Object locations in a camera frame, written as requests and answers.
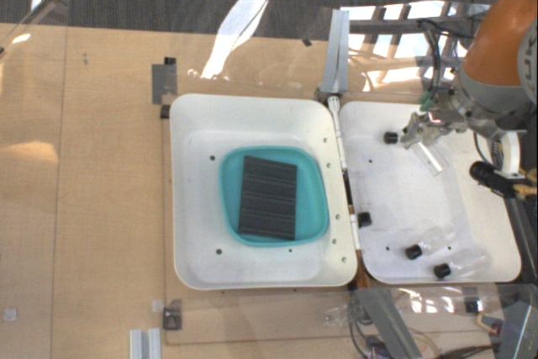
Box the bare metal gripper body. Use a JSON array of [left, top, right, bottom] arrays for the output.
[[419, 92, 479, 135]]

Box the dark grey ribbed mat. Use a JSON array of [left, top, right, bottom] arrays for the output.
[[236, 155, 299, 242]]

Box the black cylinder on white bracket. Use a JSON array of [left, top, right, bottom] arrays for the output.
[[469, 129, 531, 199]]

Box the teal plate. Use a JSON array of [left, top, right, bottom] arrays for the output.
[[218, 145, 330, 248]]

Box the thin black and white rod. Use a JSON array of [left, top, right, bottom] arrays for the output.
[[327, 95, 363, 251]]

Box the clear plastic bottle black cap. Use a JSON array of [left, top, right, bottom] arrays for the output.
[[433, 246, 491, 281], [404, 225, 457, 261], [382, 131, 450, 178]]

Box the white plastic tray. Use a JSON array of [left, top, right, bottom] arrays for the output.
[[337, 100, 524, 285], [168, 92, 359, 291]]

